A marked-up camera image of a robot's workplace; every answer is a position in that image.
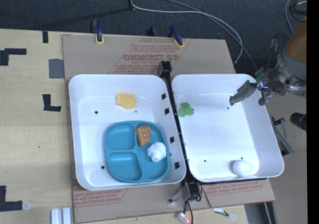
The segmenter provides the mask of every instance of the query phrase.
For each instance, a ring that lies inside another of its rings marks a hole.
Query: cardboard
[[[68,116],[74,219],[76,223],[179,212],[183,206],[168,205],[170,195],[180,184],[147,186],[120,190],[87,191],[75,177],[72,124],[68,83],[78,74],[155,74],[162,60],[170,60],[178,74],[234,73],[224,40],[183,39],[179,49],[172,38],[143,36],[104,36],[97,45],[94,35],[64,35],[63,57]],[[269,180],[234,182],[203,186],[200,202],[192,209],[232,206],[274,200]]]

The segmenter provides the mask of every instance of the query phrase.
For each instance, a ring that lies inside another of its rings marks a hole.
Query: wooden surface
[[[6,201],[30,201],[31,208],[1,212],[0,223],[49,223],[50,210],[70,207],[71,172],[65,82],[49,78],[49,59],[62,59],[62,32],[50,32],[42,43],[41,31],[0,29],[0,50],[26,48],[27,55],[10,55],[0,66],[0,185]],[[44,112],[42,94],[51,94],[51,105],[61,112]],[[247,224],[243,206],[227,207],[237,224]],[[194,223],[231,223],[213,209],[196,210]],[[110,220],[121,223],[179,223],[175,214]]]

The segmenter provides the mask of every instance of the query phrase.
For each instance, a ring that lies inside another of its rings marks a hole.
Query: blue divided plate
[[[136,128],[148,125],[151,128],[150,141],[140,146]],[[123,121],[112,124],[105,132],[105,152],[110,173],[122,182],[153,182],[163,178],[169,170],[169,155],[164,134],[159,126],[149,121]],[[153,162],[147,149],[155,142],[166,147],[166,157]]]

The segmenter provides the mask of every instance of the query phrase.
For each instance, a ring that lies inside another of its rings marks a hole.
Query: white tray
[[[179,123],[190,171],[201,182],[275,177],[284,169],[266,107],[258,104],[261,93],[229,103],[247,80],[256,82],[243,74],[178,75],[172,81],[176,107],[189,103],[194,109]],[[234,172],[241,159],[249,175]]]
[[[136,107],[125,109],[117,106],[118,93],[133,94],[137,99]],[[154,75],[77,75],[70,80],[69,95],[76,177],[82,187],[106,190],[171,184],[185,177],[186,164],[167,87],[162,79]],[[108,171],[105,131],[116,122],[128,120],[150,121],[162,129],[167,141],[170,167],[161,180],[125,183],[114,179]]]

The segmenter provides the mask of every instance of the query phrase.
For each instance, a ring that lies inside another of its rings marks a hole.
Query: white crumpled object
[[[166,147],[162,142],[153,143],[148,149],[147,154],[153,162],[159,162],[166,157]]]

